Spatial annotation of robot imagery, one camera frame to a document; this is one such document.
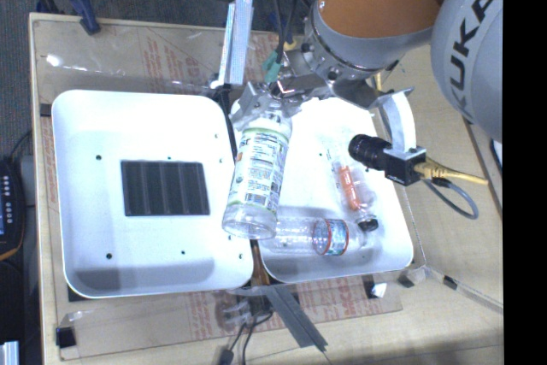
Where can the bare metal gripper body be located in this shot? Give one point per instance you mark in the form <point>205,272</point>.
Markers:
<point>312,74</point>

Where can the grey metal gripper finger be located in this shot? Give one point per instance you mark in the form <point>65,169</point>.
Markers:
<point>292,107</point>
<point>251,100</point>

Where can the clear bottle white green label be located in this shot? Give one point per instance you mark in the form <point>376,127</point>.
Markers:
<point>256,175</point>

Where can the white plastic tray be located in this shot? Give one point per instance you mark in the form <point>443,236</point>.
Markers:
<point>312,184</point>
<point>145,252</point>

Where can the brown cardboard board red print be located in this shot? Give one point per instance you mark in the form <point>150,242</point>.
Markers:
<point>171,55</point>

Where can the clear bottle orange label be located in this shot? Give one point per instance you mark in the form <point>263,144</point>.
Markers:
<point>351,188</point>

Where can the black ribbed rectangular pad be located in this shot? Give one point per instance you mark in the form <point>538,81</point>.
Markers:
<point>164,188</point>

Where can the clear bottle blue red label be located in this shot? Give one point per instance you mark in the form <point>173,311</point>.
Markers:
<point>329,236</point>

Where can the black cylinder on white bracket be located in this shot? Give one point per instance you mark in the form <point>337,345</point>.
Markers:
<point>376,151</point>

